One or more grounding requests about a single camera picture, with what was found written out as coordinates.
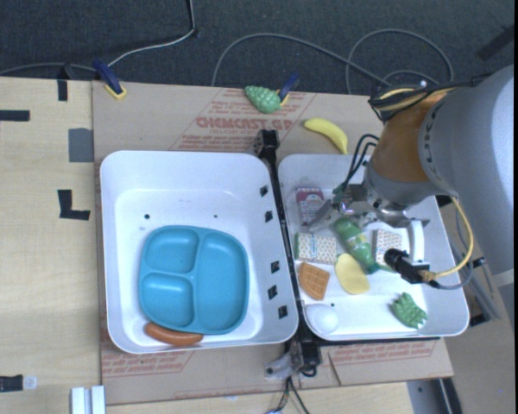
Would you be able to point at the red and white carton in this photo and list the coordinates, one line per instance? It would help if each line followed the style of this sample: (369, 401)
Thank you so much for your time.
(308, 201)

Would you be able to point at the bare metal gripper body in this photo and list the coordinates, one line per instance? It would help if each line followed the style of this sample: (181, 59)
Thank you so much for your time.
(393, 215)

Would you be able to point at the blue divided plate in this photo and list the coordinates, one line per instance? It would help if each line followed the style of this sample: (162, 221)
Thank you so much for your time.
(194, 278)

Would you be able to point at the yellow oval slice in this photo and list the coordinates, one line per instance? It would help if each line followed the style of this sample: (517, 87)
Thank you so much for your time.
(351, 274)

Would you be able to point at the yellow banana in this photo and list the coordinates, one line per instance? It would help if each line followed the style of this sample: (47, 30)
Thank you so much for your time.
(328, 129)

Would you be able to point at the orange waffle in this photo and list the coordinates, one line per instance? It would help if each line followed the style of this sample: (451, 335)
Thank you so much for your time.
(314, 280)

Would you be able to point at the brown cardboard board red print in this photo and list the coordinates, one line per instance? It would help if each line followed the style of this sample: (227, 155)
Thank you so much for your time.
(155, 119)

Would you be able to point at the black cylinder on white bracket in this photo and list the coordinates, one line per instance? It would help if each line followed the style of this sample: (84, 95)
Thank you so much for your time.
(408, 265)

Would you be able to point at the green plastic bottle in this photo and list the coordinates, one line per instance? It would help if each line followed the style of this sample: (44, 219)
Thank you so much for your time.
(356, 242)

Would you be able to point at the white packet with orange pattern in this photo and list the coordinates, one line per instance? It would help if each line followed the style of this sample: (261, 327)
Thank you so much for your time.
(387, 243)
(316, 248)

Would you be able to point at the white plastic tray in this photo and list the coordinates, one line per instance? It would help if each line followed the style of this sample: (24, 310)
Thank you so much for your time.
(371, 313)
(181, 183)

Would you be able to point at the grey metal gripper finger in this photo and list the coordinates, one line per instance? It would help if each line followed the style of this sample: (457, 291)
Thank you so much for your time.
(366, 220)
(323, 216)

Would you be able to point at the white egg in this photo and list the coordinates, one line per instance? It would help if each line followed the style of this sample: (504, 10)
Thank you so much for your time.
(323, 318)

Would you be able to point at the orange sausage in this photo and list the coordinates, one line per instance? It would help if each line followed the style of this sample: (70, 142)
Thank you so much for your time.
(172, 336)

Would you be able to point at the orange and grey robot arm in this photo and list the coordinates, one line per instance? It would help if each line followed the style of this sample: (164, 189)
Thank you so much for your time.
(466, 145)

